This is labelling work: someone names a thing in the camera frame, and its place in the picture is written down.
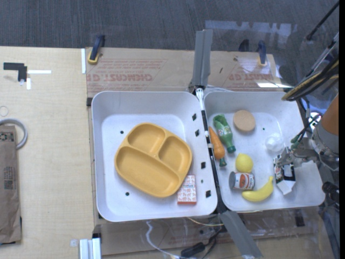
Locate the small white and orange can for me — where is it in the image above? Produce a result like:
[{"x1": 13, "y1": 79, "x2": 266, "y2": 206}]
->
[{"x1": 229, "y1": 171, "x2": 256, "y2": 191}]

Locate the thin black and white rod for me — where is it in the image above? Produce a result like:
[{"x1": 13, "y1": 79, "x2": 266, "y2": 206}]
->
[{"x1": 195, "y1": 87, "x2": 225, "y2": 213}]

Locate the tan round biscuit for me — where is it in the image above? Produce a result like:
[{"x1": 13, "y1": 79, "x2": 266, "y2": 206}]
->
[{"x1": 233, "y1": 110, "x2": 257, "y2": 133}]

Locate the brown cardboard board red print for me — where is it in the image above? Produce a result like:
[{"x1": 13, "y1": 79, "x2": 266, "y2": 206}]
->
[{"x1": 85, "y1": 46, "x2": 321, "y2": 256}]

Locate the orange carrot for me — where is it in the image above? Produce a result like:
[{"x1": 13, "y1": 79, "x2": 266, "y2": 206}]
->
[{"x1": 208, "y1": 126, "x2": 227, "y2": 168}]

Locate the yellow banana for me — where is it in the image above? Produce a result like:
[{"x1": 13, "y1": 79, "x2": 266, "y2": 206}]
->
[{"x1": 241, "y1": 175, "x2": 274, "y2": 203}]

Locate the yellow lemon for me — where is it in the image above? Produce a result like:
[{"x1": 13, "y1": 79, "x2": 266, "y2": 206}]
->
[{"x1": 235, "y1": 153, "x2": 254, "y2": 174}]

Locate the brown paper bag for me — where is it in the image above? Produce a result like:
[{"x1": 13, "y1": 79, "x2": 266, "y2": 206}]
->
[{"x1": 0, "y1": 125, "x2": 23, "y2": 244}]

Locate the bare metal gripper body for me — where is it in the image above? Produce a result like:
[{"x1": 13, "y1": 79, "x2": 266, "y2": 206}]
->
[{"x1": 292, "y1": 137, "x2": 340, "y2": 172}]

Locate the orange and white small box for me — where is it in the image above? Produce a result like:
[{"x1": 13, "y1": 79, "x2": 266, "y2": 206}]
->
[{"x1": 177, "y1": 174, "x2": 198, "y2": 206}]

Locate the grey ring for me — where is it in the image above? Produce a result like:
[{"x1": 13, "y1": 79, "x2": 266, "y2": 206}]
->
[{"x1": 0, "y1": 118, "x2": 29, "y2": 150}]

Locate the black cylinder on white bracket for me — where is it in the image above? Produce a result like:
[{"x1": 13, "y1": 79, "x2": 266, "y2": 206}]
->
[{"x1": 322, "y1": 181, "x2": 340, "y2": 200}]

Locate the yellow divided plate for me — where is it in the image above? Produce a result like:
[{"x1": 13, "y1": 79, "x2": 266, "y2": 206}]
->
[{"x1": 114, "y1": 122, "x2": 193, "y2": 199}]

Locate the white plastic tray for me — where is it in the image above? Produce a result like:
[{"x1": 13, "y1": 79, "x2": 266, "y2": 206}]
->
[
  {"x1": 91, "y1": 91, "x2": 218, "y2": 223},
  {"x1": 203, "y1": 91, "x2": 326, "y2": 212}
]

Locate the white black and red carton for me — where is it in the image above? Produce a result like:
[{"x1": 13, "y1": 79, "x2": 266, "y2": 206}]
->
[{"x1": 273, "y1": 147, "x2": 297, "y2": 196}]

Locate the green bottle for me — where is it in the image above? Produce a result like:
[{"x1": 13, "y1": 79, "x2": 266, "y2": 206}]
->
[{"x1": 213, "y1": 114, "x2": 237, "y2": 154}]

